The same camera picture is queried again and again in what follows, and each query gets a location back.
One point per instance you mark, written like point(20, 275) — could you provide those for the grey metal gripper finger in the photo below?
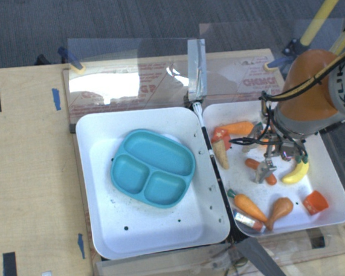
point(264, 171)
point(253, 137)

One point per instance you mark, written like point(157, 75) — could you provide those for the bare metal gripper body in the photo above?
point(287, 149)

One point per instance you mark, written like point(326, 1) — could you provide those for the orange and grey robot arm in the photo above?
point(307, 91)

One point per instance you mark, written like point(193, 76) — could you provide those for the orange sausage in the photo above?
point(251, 163)

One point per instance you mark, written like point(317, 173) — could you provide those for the yellow banana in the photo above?
point(299, 173)

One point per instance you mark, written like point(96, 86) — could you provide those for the red carton with star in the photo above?
point(220, 134)

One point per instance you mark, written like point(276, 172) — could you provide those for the orange carrot with green top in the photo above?
point(249, 206)

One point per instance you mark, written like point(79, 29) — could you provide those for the brown chicken drumstick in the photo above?
point(281, 210)

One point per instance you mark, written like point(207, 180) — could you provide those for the thin black and white rod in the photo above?
point(209, 149)

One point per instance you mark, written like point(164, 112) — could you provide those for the small red and white can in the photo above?
point(247, 219)

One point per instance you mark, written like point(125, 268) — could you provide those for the white plastic tray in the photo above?
point(289, 217)
point(107, 219)

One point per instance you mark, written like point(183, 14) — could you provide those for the orange cup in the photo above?
point(315, 203)

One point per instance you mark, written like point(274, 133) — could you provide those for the brown cardboard board red print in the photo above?
point(239, 76)

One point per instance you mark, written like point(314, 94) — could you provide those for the blue divided plate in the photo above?
point(152, 166)

